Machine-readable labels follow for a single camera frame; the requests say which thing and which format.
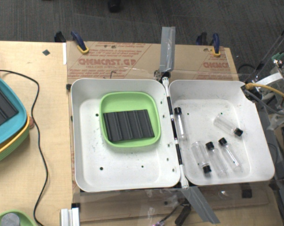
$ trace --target green bowl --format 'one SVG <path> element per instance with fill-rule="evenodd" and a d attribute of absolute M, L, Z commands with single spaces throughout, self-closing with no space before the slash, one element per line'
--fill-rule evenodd
<path fill-rule="evenodd" d="M 24 212 L 20 210 L 8 210 L 0 214 L 0 226 L 1 226 L 1 219 L 5 214 L 8 213 L 15 213 L 20 218 L 20 225 L 21 226 L 37 226 L 35 222 Z"/>
<path fill-rule="evenodd" d="M 109 112 L 121 112 L 121 111 L 133 111 L 133 110 L 147 110 L 150 123 L 154 132 L 154 137 L 111 142 L 108 140 L 106 132 L 103 113 Z M 158 114 L 158 109 L 154 99 L 143 92 L 125 91 L 125 92 L 113 92 L 106 94 L 100 101 L 100 126 L 105 141 L 112 146 L 116 147 L 139 147 L 151 145 L 157 142 L 161 136 L 161 126 Z"/>

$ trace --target transparent tube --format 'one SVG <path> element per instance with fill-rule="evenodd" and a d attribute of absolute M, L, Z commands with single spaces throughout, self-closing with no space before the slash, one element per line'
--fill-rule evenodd
<path fill-rule="evenodd" d="M 192 143 L 191 150 L 197 164 L 203 169 L 204 173 L 207 174 L 211 172 L 209 157 L 203 144 L 199 141 Z"/>
<path fill-rule="evenodd" d="M 221 157 L 219 150 L 215 148 L 212 142 L 208 142 L 206 144 L 206 147 L 208 150 L 209 159 L 213 166 L 213 169 L 216 170 L 218 176 L 224 177 L 227 174 L 228 167 L 224 163 L 224 160 Z"/>
<path fill-rule="evenodd" d="M 185 128 L 181 108 L 180 107 L 175 108 L 174 114 L 175 114 L 175 126 L 176 126 L 176 132 L 178 135 L 178 139 L 180 142 L 186 143 L 188 142 L 188 135 L 186 133 L 186 128 Z"/>
<path fill-rule="evenodd" d="M 219 113 L 217 117 L 214 119 L 214 125 L 223 129 L 225 132 L 228 132 L 232 135 L 236 135 L 240 137 L 243 133 L 243 130 L 238 128 L 237 125 L 230 122 L 222 113 Z"/>
<path fill-rule="evenodd" d="M 223 153 L 224 158 L 226 159 L 228 165 L 235 171 L 242 171 L 242 163 L 241 160 L 237 157 L 235 151 L 233 150 L 233 146 L 226 141 L 223 137 L 218 141 L 221 145 L 221 153 Z"/>

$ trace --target chair caster wheel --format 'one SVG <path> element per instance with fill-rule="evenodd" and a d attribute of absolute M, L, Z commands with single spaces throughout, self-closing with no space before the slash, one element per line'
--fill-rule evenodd
<path fill-rule="evenodd" d="M 120 0 L 110 0 L 108 2 L 109 11 L 116 13 L 120 10 Z"/>

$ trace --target wooden table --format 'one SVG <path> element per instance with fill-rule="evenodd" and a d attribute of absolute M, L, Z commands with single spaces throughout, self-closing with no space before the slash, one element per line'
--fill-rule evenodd
<path fill-rule="evenodd" d="M 191 46 L 191 53 L 198 49 Z M 34 108 L 34 117 L 40 128 L 41 149 L 45 156 L 49 181 L 37 208 L 38 220 L 46 226 L 58 226 L 60 210 L 71 208 L 72 172 L 71 140 L 67 83 L 67 65 L 63 64 L 61 43 L 0 41 L 0 69 L 23 73 L 40 84 L 39 98 Z M 37 86 L 17 75 L 0 72 L 0 77 L 13 89 L 30 112 Z M 18 209 L 33 218 L 33 208 L 45 181 L 45 169 L 38 149 L 37 129 L 30 130 L 26 140 L 7 158 L 0 161 L 0 213 Z M 272 190 L 263 184 L 262 203 L 244 207 L 218 207 L 214 212 L 221 225 L 281 225 L 281 217 Z M 257 202 L 261 201 L 256 194 Z M 102 205 L 103 210 L 110 205 Z M 179 211 L 166 225 L 174 225 Z M 150 218 L 118 219 L 115 221 L 85 222 L 82 225 L 150 225 L 165 215 Z M 185 225 L 211 225 L 202 222 L 192 212 Z"/>

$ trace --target dark floor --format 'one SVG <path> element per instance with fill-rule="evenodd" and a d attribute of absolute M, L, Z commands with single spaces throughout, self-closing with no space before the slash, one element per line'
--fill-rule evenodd
<path fill-rule="evenodd" d="M 162 26 L 175 26 L 176 44 L 218 33 L 238 68 L 257 66 L 284 29 L 284 0 L 122 0 L 118 13 L 107 1 L 0 0 L 0 40 L 71 40 L 74 29 L 86 41 L 160 43 Z"/>

